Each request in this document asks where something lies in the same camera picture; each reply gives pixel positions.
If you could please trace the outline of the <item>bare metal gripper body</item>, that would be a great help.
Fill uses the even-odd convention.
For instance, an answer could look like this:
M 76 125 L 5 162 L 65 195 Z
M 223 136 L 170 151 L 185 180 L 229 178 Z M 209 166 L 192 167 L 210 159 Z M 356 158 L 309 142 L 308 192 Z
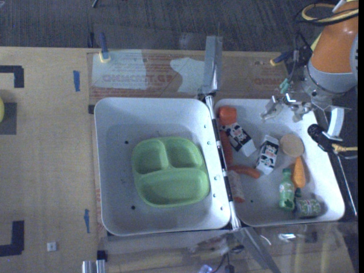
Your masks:
M 333 93 L 323 89 L 290 90 L 283 96 L 283 103 L 287 106 L 309 107 L 325 110 L 333 102 Z

